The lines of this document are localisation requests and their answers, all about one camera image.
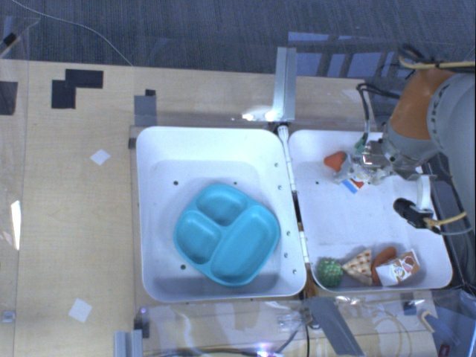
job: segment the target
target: blue plate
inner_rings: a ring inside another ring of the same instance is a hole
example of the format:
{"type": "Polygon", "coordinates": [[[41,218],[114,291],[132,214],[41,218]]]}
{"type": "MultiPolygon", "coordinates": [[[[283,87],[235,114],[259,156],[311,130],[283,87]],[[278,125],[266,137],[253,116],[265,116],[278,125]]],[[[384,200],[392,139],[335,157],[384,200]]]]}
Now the blue plate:
{"type": "Polygon", "coordinates": [[[178,218],[173,241],[180,255],[224,286],[250,283],[280,238],[276,217],[238,189],[213,184],[178,218]]]}

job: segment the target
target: green toy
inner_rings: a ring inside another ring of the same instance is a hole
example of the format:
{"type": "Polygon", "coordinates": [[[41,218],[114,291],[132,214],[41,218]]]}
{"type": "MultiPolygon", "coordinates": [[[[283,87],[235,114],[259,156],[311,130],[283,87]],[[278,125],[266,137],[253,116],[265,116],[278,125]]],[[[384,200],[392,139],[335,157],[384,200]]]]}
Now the green toy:
{"type": "Polygon", "coordinates": [[[318,265],[318,280],[327,288],[337,287],[341,284],[342,267],[335,259],[322,259],[318,265]]]}

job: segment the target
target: table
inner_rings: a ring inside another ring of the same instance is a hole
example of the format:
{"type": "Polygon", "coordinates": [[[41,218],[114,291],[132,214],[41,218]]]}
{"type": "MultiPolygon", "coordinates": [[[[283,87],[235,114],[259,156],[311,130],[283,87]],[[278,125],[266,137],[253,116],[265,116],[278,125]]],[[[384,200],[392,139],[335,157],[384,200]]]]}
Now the table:
{"type": "MultiPolygon", "coordinates": [[[[14,334],[13,327],[0,324],[0,352],[6,348],[2,355],[11,356],[14,345],[15,357],[112,356],[114,331],[130,331],[135,316],[128,149],[134,96],[144,95],[146,89],[155,90],[159,119],[168,118],[168,122],[180,122],[181,118],[193,122],[204,117],[231,123],[239,121],[240,112],[250,106],[271,105],[274,76],[52,62],[0,63],[0,71],[11,67],[22,71],[17,73],[19,91],[28,92],[28,110],[0,118],[0,135],[8,133],[4,126],[13,126],[14,120],[25,127],[20,252],[4,254],[2,249],[0,271],[0,293],[5,287],[10,292],[10,302],[2,303],[2,308],[16,307],[16,324],[14,334]],[[66,69],[103,71],[103,87],[76,89],[76,109],[52,109],[51,81],[64,80],[66,69]],[[101,165],[90,159],[100,150],[110,156],[101,165]],[[12,295],[16,278],[17,290],[12,295]],[[85,322],[68,315],[78,298],[91,306],[85,322]]],[[[303,125],[314,123],[325,129],[362,128],[361,102],[355,91],[358,82],[299,77],[297,118],[302,118],[303,125]]],[[[22,94],[17,97],[19,103],[27,99],[22,94]]],[[[5,140],[18,141],[11,137],[5,140]]],[[[429,300],[428,293],[422,295],[429,300]]],[[[237,321],[248,327],[256,323],[253,316],[248,312],[237,321]]],[[[165,326],[175,325],[169,319],[165,326]]],[[[358,336],[361,345],[375,347],[378,343],[371,330],[366,328],[358,336]]],[[[392,344],[399,339],[398,334],[395,330],[382,333],[380,343],[387,339],[392,344]]],[[[311,336],[314,348],[322,353],[328,350],[329,354],[322,355],[332,356],[322,333],[311,336]]],[[[425,330],[418,328],[408,337],[414,340],[414,352],[434,348],[425,330]]],[[[286,355],[302,356],[305,348],[305,339],[297,338],[286,355]]]]}

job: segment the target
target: clear plastic sheet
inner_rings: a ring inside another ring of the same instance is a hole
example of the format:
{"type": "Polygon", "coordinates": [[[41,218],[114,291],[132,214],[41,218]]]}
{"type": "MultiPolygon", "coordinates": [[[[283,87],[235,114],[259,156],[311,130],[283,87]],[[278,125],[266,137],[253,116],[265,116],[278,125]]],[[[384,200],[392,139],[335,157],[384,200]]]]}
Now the clear plastic sheet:
{"type": "MultiPolygon", "coordinates": [[[[330,299],[350,334],[330,335],[332,324],[322,327],[307,300],[145,306],[136,326],[147,330],[148,357],[330,357],[339,355],[345,338],[354,338],[363,353],[347,351],[346,356],[470,356],[473,351],[475,299],[463,291],[330,299]],[[341,341],[332,343],[335,337],[341,341]]],[[[338,323],[339,316],[329,322],[338,323]]]]}
{"type": "Polygon", "coordinates": [[[13,355],[28,107],[28,32],[35,19],[0,16],[0,355],[13,355]]]}

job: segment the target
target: black connector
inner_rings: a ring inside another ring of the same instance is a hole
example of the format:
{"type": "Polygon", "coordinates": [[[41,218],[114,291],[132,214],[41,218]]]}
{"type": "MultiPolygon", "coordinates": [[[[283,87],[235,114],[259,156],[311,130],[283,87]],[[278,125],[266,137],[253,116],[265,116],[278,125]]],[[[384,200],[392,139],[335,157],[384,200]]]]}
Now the black connector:
{"type": "Polygon", "coordinates": [[[412,201],[407,199],[396,199],[393,203],[393,209],[417,229],[426,229],[428,226],[425,218],[433,217],[431,210],[420,210],[412,201]]]}

